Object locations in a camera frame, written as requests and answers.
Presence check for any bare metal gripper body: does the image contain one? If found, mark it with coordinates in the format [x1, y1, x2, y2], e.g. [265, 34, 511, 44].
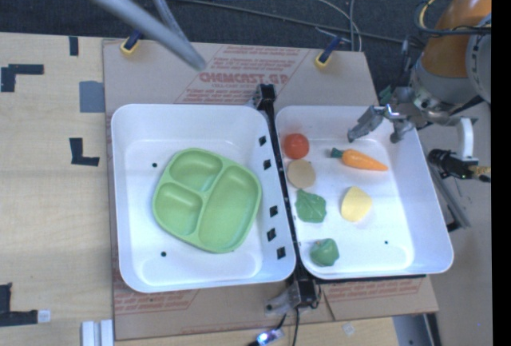
[384, 86, 461, 126]

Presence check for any orange carrot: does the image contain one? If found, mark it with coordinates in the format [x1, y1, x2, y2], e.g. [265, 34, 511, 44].
[330, 147, 389, 173]

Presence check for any red tomato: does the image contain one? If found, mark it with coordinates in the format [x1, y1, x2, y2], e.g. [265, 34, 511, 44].
[282, 132, 311, 161]

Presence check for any yellow lemon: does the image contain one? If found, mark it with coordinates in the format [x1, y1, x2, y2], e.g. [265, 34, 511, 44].
[340, 185, 374, 223]

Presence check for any beige potato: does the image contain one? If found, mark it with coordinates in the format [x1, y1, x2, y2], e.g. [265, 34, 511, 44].
[286, 158, 317, 190]

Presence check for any white plastic tray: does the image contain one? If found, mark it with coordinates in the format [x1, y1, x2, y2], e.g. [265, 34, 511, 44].
[275, 105, 455, 280]
[110, 103, 297, 294]

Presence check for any green lettuce leaf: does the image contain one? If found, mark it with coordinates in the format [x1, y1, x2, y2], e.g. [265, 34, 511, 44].
[294, 189, 328, 224]

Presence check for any thin black rod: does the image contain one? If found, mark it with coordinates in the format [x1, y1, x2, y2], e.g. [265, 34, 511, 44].
[263, 96, 307, 284]

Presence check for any green bell pepper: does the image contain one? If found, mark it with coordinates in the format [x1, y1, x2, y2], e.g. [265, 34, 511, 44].
[309, 237, 340, 268]

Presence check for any green divided plate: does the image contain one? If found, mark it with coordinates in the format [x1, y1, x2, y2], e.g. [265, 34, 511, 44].
[151, 147, 263, 255]

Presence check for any brown cardboard board red print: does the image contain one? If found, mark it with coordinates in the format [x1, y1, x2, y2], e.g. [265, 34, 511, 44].
[101, 38, 440, 341]

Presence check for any black cylinder on white bracket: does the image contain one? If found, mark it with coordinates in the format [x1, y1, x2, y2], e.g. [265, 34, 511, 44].
[427, 116, 481, 181]

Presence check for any black block with thin wires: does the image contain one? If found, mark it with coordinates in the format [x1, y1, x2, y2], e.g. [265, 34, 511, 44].
[293, 278, 321, 309]
[255, 83, 278, 112]

